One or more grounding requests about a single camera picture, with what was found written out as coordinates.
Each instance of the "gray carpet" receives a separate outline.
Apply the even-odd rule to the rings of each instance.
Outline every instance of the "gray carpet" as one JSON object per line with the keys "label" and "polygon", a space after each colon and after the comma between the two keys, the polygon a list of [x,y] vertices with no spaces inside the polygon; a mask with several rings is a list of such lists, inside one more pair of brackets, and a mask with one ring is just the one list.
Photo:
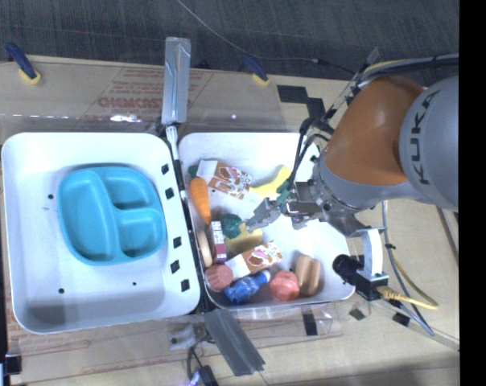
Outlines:
{"label": "gray carpet", "polygon": [[[241,70],[243,50],[269,74],[345,80],[375,47],[381,60],[459,52],[459,0],[180,1],[201,21],[177,0],[0,0],[0,60],[14,41],[35,55],[163,64],[176,36],[191,40],[192,66]],[[4,326],[0,296],[0,359]]]}

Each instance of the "yellow cable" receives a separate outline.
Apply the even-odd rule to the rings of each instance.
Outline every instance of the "yellow cable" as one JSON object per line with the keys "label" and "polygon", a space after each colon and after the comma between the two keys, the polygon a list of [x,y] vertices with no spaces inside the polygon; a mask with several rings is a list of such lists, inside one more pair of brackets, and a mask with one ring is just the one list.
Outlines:
{"label": "yellow cable", "polygon": [[382,63],[375,63],[375,64],[372,64],[371,66],[368,66],[363,74],[365,73],[368,73],[370,72],[371,70],[375,69],[375,68],[381,68],[383,66],[386,66],[387,64],[393,64],[393,63],[398,63],[398,62],[401,62],[401,61],[405,61],[405,60],[390,60],[390,61],[383,61]]}
{"label": "yellow cable", "polygon": [[391,287],[388,286],[378,286],[376,287],[376,291],[381,294],[381,296],[384,299],[387,300],[398,300],[402,302],[408,302],[416,306],[420,307],[425,307],[426,309],[430,310],[437,310],[438,309],[438,303],[434,304],[429,304],[425,302],[420,302],[419,300],[413,299],[413,298],[408,298],[402,293],[398,293],[396,290],[393,290]]}
{"label": "yellow cable", "polygon": [[401,273],[401,275],[406,279],[406,281],[410,284],[413,289],[417,291],[417,293],[422,296],[424,299],[426,299],[432,306],[438,307],[438,303],[431,298],[428,294],[424,293],[418,286],[416,286],[413,281],[410,279],[410,277],[407,275],[407,273],[404,271],[402,268],[401,264],[399,263],[397,257],[395,256],[395,252],[392,250],[391,251],[393,261],[395,262],[395,265],[397,266],[398,271]]}

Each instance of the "blue bottle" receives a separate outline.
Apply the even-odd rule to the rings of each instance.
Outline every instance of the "blue bottle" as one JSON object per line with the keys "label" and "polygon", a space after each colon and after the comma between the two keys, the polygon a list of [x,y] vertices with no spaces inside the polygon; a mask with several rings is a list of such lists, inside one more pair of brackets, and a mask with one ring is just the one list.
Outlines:
{"label": "blue bottle", "polygon": [[259,290],[259,287],[270,281],[270,272],[263,270],[253,276],[245,276],[224,290],[225,296],[237,306],[247,303],[250,297]]}

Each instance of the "kuka logo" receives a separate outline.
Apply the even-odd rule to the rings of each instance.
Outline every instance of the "kuka logo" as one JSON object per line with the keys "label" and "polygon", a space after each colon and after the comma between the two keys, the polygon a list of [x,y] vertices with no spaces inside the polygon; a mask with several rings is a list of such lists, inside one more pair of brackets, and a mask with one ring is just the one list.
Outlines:
{"label": "kuka logo", "polygon": [[415,153],[411,155],[411,162],[413,162],[413,170],[418,175],[418,181],[421,184],[425,184],[425,185],[430,183],[429,180],[424,178],[423,164],[421,162],[421,155],[420,155],[420,139],[418,138],[418,135],[422,132],[421,126],[425,124],[425,121],[423,119],[426,116],[427,109],[429,108],[429,105],[432,102],[433,97],[436,96],[438,93],[439,90],[437,92],[433,92],[429,94],[424,99],[424,101],[422,102],[422,107],[425,110],[421,116],[418,115],[418,112],[414,115],[414,126],[411,128],[410,144],[416,147]]}

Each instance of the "white sink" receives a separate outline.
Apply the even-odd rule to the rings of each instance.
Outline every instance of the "white sink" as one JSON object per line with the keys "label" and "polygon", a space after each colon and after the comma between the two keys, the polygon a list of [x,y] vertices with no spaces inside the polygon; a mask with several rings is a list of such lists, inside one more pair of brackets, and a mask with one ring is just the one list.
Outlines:
{"label": "white sink", "polygon": [[[293,168],[294,156],[299,140],[297,133],[192,133],[179,144],[179,155],[183,165],[186,184],[191,181],[187,170],[197,166],[203,159],[217,160],[236,167],[253,176],[251,184],[259,185],[272,180],[281,166]],[[297,181],[307,181],[313,171],[312,155],[319,151],[311,145],[297,172]],[[257,193],[248,193],[242,200],[219,191],[209,191],[209,204],[214,220],[225,213],[232,213],[242,219],[253,215],[253,210],[262,201]],[[204,223],[192,204],[191,214],[195,229]],[[300,306],[311,303],[335,302],[348,298],[354,293],[354,286],[344,284],[332,268],[334,259],[340,254],[348,255],[345,237],[327,222],[312,220],[304,228],[295,230],[291,219],[279,217],[271,225],[263,228],[263,241],[273,240],[280,249],[283,259],[272,266],[276,273],[281,269],[293,269],[299,255],[306,254],[319,260],[322,265],[319,290],[310,297],[299,297],[289,302],[281,302],[274,297],[269,286],[263,286],[248,303],[234,306],[223,293],[216,293],[206,286],[208,296],[220,308],[230,310],[264,309]]]}
{"label": "white sink", "polygon": [[[61,179],[97,165],[128,166],[155,185],[167,224],[163,248],[118,265],[88,265],[64,240]],[[167,145],[144,133],[20,133],[2,148],[14,315],[34,333],[169,318],[194,310],[200,287]]]}

